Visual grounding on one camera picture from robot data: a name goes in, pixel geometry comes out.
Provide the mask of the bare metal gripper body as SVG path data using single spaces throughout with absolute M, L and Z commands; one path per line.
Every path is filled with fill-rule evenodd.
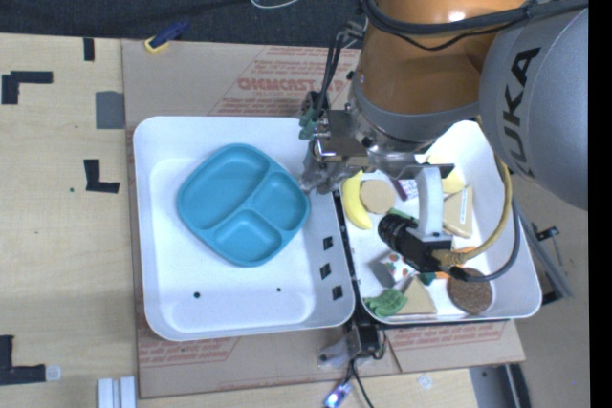
M 315 170 L 324 176 L 353 176 L 360 170 L 409 176 L 416 156 L 432 143 L 432 137 L 416 140 L 384 131 L 357 111 L 331 110 L 317 121 Z

